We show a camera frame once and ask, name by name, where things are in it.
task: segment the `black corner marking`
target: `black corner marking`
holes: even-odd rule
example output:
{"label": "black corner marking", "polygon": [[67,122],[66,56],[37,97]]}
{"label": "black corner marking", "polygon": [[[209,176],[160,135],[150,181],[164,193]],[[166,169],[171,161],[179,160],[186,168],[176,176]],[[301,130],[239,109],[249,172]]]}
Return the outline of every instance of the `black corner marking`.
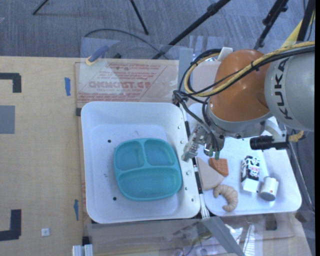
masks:
{"label": "black corner marking", "polygon": [[21,236],[21,209],[11,210],[10,229],[0,231],[0,241],[17,240]]}
{"label": "black corner marking", "polygon": [[0,73],[0,80],[12,80],[12,92],[22,92],[21,75],[19,73]]}
{"label": "black corner marking", "polygon": [[81,107],[77,107],[77,108],[75,109],[75,115],[78,116],[78,117],[81,117],[81,110],[82,110]]}

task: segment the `beige curved object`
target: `beige curved object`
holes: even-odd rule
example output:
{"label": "beige curved object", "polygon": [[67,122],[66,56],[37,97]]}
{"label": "beige curved object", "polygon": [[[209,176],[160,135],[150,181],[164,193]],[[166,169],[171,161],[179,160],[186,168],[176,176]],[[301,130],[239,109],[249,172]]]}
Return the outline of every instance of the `beige curved object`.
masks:
{"label": "beige curved object", "polygon": [[238,192],[233,186],[220,184],[213,190],[213,196],[217,198],[219,195],[224,196],[227,205],[222,206],[226,212],[232,212],[238,205]]}
{"label": "beige curved object", "polygon": [[[221,62],[214,82],[239,71],[263,54],[257,50],[241,49],[227,55]],[[209,106],[213,114],[224,121],[242,122],[257,119],[269,112],[265,100],[265,77],[269,64],[247,74],[224,91],[211,96]]]}

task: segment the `gray floor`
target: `gray floor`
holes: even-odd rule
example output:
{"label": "gray floor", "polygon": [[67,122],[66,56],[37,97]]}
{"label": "gray floor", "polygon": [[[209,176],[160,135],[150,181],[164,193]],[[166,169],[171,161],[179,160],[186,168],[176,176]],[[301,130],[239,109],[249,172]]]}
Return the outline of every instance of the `gray floor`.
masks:
{"label": "gray floor", "polygon": [[[120,42],[116,47],[110,48],[108,58],[119,53],[122,58],[151,59],[157,51],[150,44],[158,49],[168,44],[205,14],[207,7],[214,2],[135,0],[149,32],[149,35],[146,35],[128,0],[50,0],[36,15],[32,15],[41,1],[0,1],[1,56],[87,57],[90,53],[88,44],[93,44],[94,39],[103,39]],[[265,28],[262,20],[275,2],[231,0],[176,45],[193,47],[195,54],[209,48],[252,49]],[[281,47],[303,18],[307,2],[288,1],[287,11],[280,13],[264,40],[265,46],[259,51],[267,53]],[[315,23],[312,29],[307,31],[307,39],[315,39]],[[177,56],[172,51],[167,57],[175,59]],[[306,139],[295,144],[294,150],[302,176],[299,175],[299,167],[294,158],[292,166],[302,189],[303,184],[306,184],[308,190],[308,194],[303,194],[301,211],[307,215],[305,219],[314,219],[314,133],[310,132]],[[315,251],[313,223],[305,221],[304,225],[306,235],[310,238],[310,246]]]}

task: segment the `beige triangular object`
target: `beige triangular object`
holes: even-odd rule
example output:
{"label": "beige triangular object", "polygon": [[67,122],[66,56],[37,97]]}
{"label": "beige triangular object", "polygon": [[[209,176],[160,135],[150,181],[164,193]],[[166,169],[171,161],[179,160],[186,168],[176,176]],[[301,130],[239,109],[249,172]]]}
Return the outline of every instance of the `beige triangular object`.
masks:
{"label": "beige triangular object", "polygon": [[201,158],[197,157],[196,161],[203,190],[211,190],[224,180],[224,176],[206,164]]}

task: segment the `white tray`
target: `white tray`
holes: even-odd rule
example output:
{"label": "white tray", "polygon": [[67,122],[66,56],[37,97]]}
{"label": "white tray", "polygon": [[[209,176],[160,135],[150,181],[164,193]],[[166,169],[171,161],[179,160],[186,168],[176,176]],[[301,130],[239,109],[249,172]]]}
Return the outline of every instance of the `white tray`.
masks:
{"label": "white tray", "polygon": [[[190,110],[202,118],[202,105],[195,103]],[[196,125],[194,118],[188,116],[189,126],[192,129]],[[252,150],[249,143],[250,138],[235,139],[226,138],[219,157],[227,159],[229,175],[224,178],[221,184],[233,186],[238,192],[238,205],[232,212],[223,210],[227,202],[220,195],[214,198],[213,189],[204,190],[204,201],[208,210],[217,216],[240,216],[280,212],[294,212],[302,203],[299,187],[285,149],[274,148],[264,150]],[[261,169],[259,181],[262,182],[265,176],[275,177],[279,186],[275,201],[265,201],[257,193],[244,191],[240,184],[242,159],[247,155],[260,159]],[[203,152],[203,146],[198,149],[198,157],[208,163],[209,157]]]}
{"label": "white tray", "polygon": [[[81,110],[87,212],[97,223],[188,219],[200,211],[191,162],[181,161],[187,133],[182,111],[171,103],[87,103]],[[175,195],[153,201],[124,197],[113,169],[114,150],[139,138],[167,141],[179,159],[182,187]]]}

